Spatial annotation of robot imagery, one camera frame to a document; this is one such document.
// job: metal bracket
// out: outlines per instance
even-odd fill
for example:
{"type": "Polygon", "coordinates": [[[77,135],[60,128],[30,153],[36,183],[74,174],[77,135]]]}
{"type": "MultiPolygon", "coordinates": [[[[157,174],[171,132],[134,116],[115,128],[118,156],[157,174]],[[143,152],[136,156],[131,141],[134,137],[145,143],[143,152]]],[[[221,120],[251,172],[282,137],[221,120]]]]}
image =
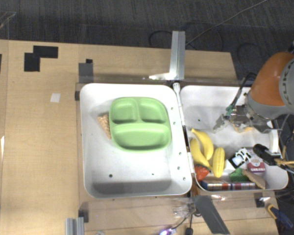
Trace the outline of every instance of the metal bracket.
{"type": "Polygon", "coordinates": [[[156,80],[183,80],[185,61],[185,32],[173,31],[171,44],[171,61],[169,73],[155,74],[149,76],[156,80]]]}
{"type": "Polygon", "coordinates": [[[65,235],[84,235],[84,218],[67,218],[65,221],[65,235]]]}

